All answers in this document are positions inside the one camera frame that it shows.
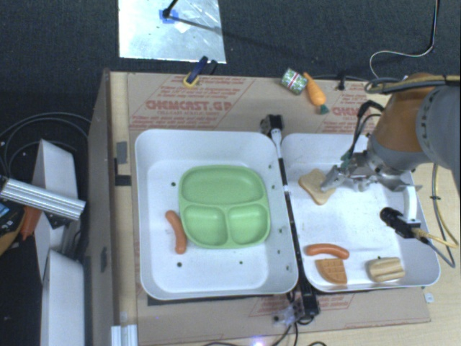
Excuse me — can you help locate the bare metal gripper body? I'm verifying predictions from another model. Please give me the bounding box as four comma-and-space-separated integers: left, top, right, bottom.
339, 152, 422, 194

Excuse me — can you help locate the beige toy bread slice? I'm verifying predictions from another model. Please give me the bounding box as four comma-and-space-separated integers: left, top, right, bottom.
297, 168, 338, 206

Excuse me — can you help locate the white plastic tray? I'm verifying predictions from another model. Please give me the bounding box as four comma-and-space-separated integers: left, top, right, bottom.
280, 132, 442, 293
134, 128, 300, 301

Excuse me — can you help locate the thin black and white rod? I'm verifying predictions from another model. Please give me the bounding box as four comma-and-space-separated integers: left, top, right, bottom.
272, 128, 308, 295

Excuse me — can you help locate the orange toy sausage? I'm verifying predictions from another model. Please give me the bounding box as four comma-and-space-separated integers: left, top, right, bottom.
305, 243, 351, 260
164, 210, 188, 255

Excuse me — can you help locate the orange toy carrot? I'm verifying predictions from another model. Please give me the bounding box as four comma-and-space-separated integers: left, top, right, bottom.
302, 71, 331, 115

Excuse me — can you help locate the orange toy waffle biscuit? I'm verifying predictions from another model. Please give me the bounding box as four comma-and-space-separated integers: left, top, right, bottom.
314, 257, 349, 285

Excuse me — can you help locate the beige toy bread roll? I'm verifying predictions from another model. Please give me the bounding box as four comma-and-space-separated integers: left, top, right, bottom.
365, 257, 406, 283

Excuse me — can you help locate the green and white small can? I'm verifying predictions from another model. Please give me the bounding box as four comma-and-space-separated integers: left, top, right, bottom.
281, 67, 309, 96

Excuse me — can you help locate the green divided plate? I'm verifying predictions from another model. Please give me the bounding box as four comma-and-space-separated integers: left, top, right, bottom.
177, 164, 272, 250

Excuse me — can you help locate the brown cardboard board red print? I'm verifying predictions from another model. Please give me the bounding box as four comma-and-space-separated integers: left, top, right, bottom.
127, 71, 432, 346

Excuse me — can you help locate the black cylinder on white bracket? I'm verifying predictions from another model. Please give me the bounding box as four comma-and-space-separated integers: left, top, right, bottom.
379, 184, 423, 240

